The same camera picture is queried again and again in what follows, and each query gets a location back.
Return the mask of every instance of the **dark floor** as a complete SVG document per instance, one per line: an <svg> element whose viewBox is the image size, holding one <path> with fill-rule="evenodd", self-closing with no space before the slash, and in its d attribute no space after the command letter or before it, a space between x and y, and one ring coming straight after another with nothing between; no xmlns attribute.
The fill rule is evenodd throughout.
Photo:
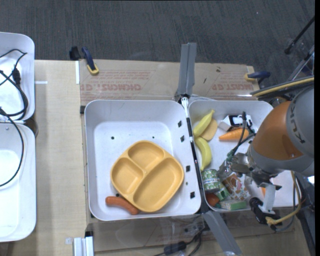
<svg viewBox="0 0 320 256"><path fill-rule="evenodd" d="M37 60L69 60L72 46L94 59L180 62L197 43L196 62L269 71L262 86L283 83L315 43L315 0L79 1L0 0L0 31L35 43Z"/></svg>

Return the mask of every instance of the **yellow banana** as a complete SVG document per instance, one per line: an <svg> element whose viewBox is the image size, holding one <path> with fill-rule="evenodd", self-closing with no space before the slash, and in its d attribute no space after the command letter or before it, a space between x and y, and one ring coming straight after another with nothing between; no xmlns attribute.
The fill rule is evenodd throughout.
<svg viewBox="0 0 320 256"><path fill-rule="evenodd" d="M211 148L208 142L202 137L195 138L194 142L201 152L200 171L203 171L211 163L211 159L212 159Z"/></svg>
<svg viewBox="0 0 320 256"><path fill-rule="evenodd" d="M212 119L212 115L214 114L214 110L211 109L210 113L206 114L204 117L201 118L200 122L194 127L193 129L193 136L196 138L200 136L204 130L208 127L210 124L210 121Z"/></svg>

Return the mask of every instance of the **yellow plate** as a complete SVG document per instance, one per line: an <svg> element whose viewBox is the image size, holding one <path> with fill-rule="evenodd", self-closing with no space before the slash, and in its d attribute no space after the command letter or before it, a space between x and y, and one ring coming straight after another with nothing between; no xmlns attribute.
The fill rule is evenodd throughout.
<svg viewBox="0 0 320 256"><path fill-rule="evenodd" d="M116 190L139 210L161 209L184 180L181 164L159 145L140 140L113 164L110 178Z"/></svg>

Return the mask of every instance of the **sausage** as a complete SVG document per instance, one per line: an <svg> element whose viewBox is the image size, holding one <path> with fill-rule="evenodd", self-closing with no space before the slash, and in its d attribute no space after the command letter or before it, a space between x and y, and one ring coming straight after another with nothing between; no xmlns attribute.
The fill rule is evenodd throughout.
<svg viewBox="0 0 320 256"><path fill-rule="evenodd" d="M105 198L105 203L108 206L119 206L121 208L126 209L130 214L137 215L139 213L139 209L136 208L133 204L122 197L118 196L107 196Z"/></svg>

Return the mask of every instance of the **soda can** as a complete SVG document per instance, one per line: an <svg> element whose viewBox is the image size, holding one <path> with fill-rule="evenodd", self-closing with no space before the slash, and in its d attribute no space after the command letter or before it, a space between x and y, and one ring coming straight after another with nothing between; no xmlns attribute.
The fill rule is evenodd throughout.
<svg viewBox="0 0 320 256"><path fill-rule="evenodd" d="M220 179L215 169L207 169L201 172L203 189L207 193L214 193L220 190Z"/></svg>

